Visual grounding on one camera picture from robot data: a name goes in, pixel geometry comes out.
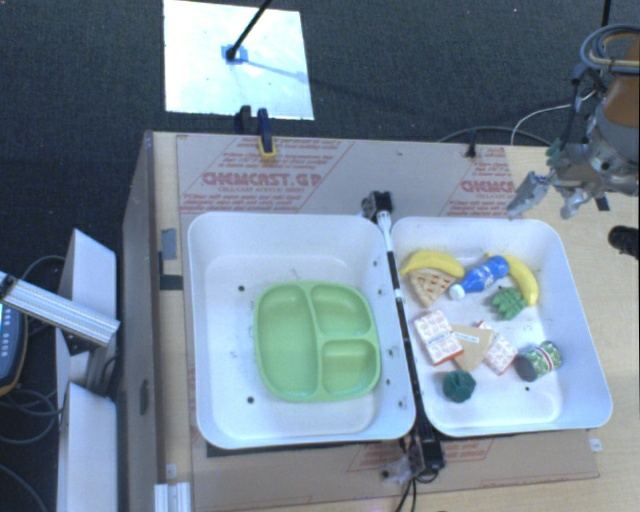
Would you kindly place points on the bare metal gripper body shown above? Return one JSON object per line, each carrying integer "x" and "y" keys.
{"x": 607, "y": 172}

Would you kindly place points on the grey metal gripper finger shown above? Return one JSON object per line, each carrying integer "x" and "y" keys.
{"x": 526, "y": 192}
{"x": 575, "y": 202}

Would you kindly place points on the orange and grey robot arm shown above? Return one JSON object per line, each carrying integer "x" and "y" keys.
{"x": 622, "y": 95}

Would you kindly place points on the yellow banana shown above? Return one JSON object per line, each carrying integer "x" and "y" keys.
{"x": 432, "y": 260}
{"x": 525, "y": 280}

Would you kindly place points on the blue bottle white cap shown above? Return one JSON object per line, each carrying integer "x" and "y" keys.
{"x": 482, "y": 275}

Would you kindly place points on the green leafy toy vegetable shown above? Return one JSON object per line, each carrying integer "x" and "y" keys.
{"x": 507, "y": 302}

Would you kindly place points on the orange pizza slice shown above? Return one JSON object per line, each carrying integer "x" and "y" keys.
{"x": 427, "y": 287}

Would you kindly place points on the green labelled small can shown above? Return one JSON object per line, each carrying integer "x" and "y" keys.
{"x": 540, "y": 361}

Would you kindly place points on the red and white carton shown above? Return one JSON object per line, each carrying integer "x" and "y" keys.
{"x": 502, "y": 355}
{"x": 436, "y": 336}

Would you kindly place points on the thin black and white rod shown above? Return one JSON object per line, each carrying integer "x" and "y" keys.
{"x": 397, "y": 295}

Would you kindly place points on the tan bread slice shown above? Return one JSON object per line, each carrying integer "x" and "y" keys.
{"x": 472, "y": 350}

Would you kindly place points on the white plastic tray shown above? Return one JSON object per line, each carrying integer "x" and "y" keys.
{"x": 225, "y": 350}
{"x": 550, "y": 400}

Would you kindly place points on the dark green broccoli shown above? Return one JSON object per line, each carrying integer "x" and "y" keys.
{"x": 459, "y": 387}

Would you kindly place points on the brown cardboard board red print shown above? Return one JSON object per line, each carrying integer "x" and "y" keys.
{"x": 310, "y": 175}

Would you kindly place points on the green divided plate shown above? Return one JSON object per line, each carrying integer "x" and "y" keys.
{"x": 285, "y": 340}

